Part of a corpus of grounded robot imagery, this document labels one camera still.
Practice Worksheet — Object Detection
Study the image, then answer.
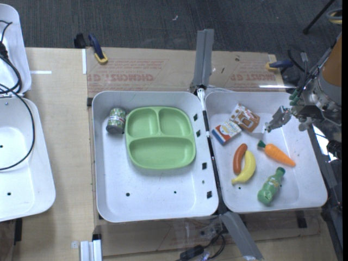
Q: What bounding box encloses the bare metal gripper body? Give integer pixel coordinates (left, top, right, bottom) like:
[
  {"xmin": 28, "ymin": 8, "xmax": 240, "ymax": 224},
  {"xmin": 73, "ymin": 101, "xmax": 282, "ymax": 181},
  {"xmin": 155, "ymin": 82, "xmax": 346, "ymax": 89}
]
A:
[{"xmin": 291, "ymin": 83, "xmax": 343, "ymax": 126}]

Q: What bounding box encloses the green bottle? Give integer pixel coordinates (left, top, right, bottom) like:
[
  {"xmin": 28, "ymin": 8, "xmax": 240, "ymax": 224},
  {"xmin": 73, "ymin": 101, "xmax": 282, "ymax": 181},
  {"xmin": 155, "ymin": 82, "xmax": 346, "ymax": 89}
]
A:
[{"xmin": 257, "ymin": 166, "xmax": 286, "ymax": 207}]

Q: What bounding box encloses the brown cardboard board red print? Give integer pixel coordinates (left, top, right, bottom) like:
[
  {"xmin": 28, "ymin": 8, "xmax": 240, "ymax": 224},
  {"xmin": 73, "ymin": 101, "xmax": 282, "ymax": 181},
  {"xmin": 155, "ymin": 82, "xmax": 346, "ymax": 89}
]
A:
[{"xmin": 85, "ymin": 46, "xmax": 327, "ymax": 257}]

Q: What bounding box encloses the white red blue carton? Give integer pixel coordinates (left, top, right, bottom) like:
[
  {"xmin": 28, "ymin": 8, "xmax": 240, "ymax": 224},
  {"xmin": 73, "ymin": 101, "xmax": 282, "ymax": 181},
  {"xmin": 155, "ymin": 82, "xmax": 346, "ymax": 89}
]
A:
[{"xmin": 211, "ymin": 120, "xmax": 243, "ymax": 146}]

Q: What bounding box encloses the green can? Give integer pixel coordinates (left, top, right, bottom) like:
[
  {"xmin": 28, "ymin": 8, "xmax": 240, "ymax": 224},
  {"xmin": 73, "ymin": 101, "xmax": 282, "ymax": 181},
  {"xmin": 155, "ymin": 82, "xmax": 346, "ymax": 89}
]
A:
[{"xmin": 105, "ymin": 107, "xmax": 127, "ymax": 134}]

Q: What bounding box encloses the black cylinder on white bracket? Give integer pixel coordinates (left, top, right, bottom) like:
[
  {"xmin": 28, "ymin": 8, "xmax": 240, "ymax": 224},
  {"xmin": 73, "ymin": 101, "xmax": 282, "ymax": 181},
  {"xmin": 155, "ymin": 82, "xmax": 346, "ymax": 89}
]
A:
[{"xmin": 312, "ymin": 123, "xmax": 343, "ymax": 160}]

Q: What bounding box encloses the yellow banana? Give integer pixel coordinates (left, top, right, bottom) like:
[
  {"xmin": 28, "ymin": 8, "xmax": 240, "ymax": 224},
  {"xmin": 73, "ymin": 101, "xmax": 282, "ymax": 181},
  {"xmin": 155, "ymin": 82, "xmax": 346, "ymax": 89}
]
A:
[{"xmin": 231, "ymin": 150, "xmax": 257, "ymax": 185}]

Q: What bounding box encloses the brown and white carton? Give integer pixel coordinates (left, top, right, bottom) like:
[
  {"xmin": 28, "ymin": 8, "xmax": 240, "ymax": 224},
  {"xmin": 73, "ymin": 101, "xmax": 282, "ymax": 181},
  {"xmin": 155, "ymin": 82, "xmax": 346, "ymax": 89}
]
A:
[{"xmin": 229, "ymin": 103, "xmax": 261, "ymax": 133}]

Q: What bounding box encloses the orange carrot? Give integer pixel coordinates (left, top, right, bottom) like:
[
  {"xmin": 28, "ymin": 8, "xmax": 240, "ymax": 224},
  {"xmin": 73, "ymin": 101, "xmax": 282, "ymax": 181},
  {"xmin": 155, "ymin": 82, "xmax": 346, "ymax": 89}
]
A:
[{"xmin": 257, "ymin": 139, "xmax": 297, "ymax": 168}]

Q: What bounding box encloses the black block with thin wires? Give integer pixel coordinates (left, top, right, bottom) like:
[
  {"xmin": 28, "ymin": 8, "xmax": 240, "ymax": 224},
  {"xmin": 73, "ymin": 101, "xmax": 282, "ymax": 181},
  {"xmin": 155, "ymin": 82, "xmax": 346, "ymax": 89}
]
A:
[{"xmin": 179, "ymin": 244, "xmax": 205, "ymax": 260}]

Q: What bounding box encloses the white plastic tray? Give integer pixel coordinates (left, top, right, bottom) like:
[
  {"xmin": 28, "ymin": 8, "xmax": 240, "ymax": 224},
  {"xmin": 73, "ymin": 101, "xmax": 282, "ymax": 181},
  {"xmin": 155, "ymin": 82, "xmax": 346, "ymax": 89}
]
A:
[
  {"xmin": 204, "ymin": 91, "xmax": 328, "ymax": 215},
  {"xmin": 91, "ymin": 90, "xmax": 220, "ymax": 223}
]

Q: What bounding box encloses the orange sausage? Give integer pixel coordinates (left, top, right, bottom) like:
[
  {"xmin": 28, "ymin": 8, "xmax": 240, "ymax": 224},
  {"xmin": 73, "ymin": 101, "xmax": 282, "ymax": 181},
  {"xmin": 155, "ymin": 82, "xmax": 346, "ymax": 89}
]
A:
[{"xmin": 233, "ymin": 143, "xmax": 248, "ymax": 175}]

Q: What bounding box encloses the green divided plate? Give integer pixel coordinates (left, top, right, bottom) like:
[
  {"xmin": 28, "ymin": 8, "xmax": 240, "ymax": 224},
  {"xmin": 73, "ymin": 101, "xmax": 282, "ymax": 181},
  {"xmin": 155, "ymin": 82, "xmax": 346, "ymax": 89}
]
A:
[{"xmin": 125, "ymin": 106, "xmax": 197, "ymax": 171}]

